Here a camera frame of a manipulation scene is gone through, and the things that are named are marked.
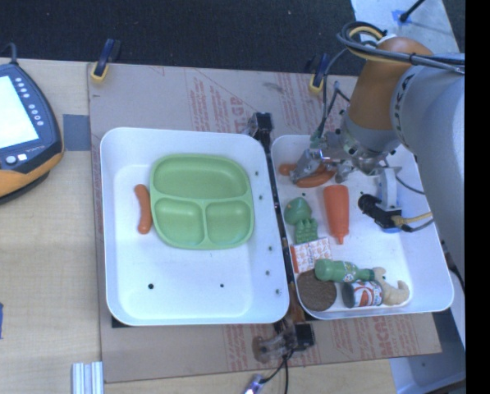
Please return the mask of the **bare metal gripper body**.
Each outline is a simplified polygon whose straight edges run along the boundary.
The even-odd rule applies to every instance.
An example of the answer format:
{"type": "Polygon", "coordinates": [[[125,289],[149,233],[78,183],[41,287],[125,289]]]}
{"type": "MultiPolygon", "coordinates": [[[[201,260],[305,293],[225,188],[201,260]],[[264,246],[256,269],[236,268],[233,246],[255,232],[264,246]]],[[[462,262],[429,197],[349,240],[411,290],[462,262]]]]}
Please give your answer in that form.
{"type": "Polygon", "coordinates": [[[325,171],[335,174],[338,164],[352,163],[365,175],[374,175],[395,149],[393,131],[327,131],[310,137],[310,150],[320,155],[325,171]]]}

